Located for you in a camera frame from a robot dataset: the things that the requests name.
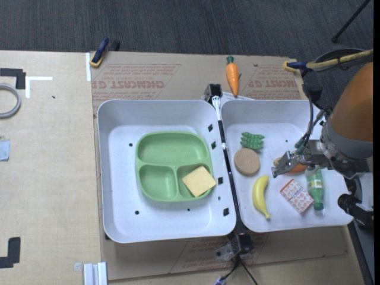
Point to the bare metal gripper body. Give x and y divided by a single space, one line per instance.
316 154

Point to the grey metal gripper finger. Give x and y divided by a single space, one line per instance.
288 158
280 170

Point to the orange toy food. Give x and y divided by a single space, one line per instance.
298 169

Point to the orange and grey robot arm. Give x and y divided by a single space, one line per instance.
354 111

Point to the orange and white carton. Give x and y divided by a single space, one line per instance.
297 196

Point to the green plastic bottle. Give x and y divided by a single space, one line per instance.
315 186

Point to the yellow banana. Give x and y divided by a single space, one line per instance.
259 194

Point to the tan round biscuit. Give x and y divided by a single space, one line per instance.
247 162

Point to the green pea pods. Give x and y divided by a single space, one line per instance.
251 140

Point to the white plastic tray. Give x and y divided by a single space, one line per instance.
124 174
276 114

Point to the thin black and white rod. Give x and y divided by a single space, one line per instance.
227 156

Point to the yellow square slice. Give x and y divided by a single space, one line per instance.
199 181

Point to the orange carrot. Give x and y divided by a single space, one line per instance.
232 76

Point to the green divided plate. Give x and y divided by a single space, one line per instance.
166 150

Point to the brown cardboard board red print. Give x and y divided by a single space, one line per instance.
166 82

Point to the black cylinder on white bracket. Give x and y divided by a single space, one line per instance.
363 211

